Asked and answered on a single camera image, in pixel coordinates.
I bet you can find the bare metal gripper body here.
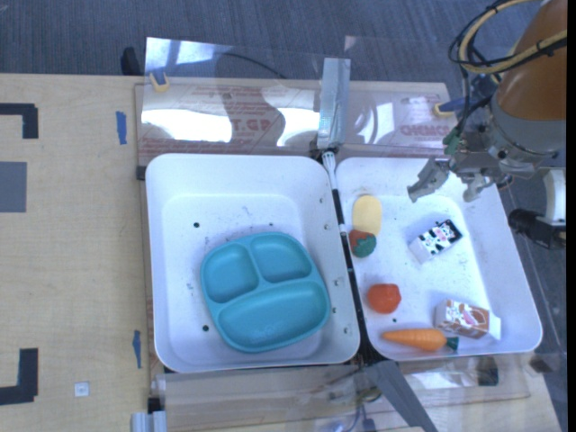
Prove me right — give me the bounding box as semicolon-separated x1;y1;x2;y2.
449;132;560;185

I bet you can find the black and white cow carton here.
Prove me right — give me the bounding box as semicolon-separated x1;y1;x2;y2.
407;218;464;266

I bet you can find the yellow oval toy food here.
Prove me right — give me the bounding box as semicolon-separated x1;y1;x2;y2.
351;193;383;237

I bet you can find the red and green toy strawberry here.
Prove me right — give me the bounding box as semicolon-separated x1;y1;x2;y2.
347;228;378;259

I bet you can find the white plastic tray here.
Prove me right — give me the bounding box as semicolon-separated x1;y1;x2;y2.
334;156;544;363
144;152;362;374

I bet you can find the thin black and white rod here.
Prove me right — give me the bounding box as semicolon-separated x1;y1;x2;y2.
320;150;366;363

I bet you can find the orange round toy fruit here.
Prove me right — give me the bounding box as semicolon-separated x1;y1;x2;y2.
365;283;402;315

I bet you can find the brown and white carton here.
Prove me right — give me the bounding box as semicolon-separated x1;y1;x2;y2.
433;298;502;342

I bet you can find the orange toy carrot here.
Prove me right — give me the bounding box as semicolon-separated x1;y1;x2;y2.
382;328;461;353

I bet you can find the blue divided plate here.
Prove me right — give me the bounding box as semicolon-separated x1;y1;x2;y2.
199;231;333;355

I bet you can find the black cylinder on white bracket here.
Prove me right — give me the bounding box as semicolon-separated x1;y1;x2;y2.
508;168;568;250

